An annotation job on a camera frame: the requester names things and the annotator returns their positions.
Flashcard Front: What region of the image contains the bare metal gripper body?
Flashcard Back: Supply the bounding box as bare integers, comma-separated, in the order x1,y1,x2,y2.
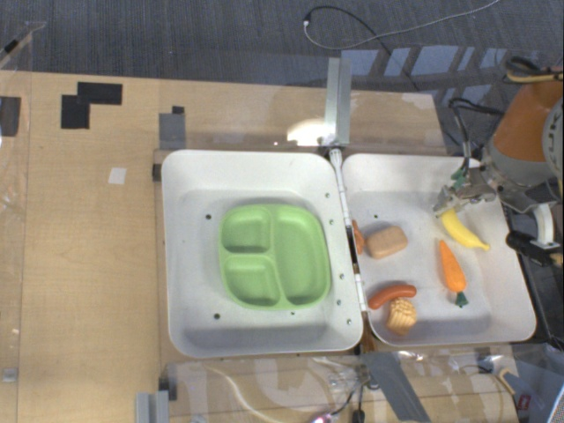
442,167,501,209

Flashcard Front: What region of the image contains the red sausage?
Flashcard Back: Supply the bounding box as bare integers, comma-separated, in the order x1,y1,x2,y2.
367,283,419,311

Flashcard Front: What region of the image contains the yellow ribbed toy food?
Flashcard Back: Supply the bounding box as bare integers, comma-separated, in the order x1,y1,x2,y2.
385,296,419,338

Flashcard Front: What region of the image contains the green divided plate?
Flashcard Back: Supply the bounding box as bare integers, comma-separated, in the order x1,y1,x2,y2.
219,204,332,312

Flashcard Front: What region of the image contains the orange toy food piece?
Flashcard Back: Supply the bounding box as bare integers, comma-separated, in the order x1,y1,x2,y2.
351,219,367,256

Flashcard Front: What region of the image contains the orange carrot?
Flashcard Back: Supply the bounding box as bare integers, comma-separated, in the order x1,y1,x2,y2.
438,239,470,309

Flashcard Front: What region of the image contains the pale wood board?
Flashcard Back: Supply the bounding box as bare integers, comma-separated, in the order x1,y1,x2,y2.
157,78,537,423

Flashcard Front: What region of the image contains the yellow banana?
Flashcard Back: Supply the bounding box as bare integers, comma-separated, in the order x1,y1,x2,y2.
440,207,492,253

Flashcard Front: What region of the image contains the white plastic tray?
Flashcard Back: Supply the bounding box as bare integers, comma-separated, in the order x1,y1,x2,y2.
341,152,538,349
160,149,365,360

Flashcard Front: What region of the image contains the tan bread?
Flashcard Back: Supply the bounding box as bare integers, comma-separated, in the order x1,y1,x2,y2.
366,225,409,261

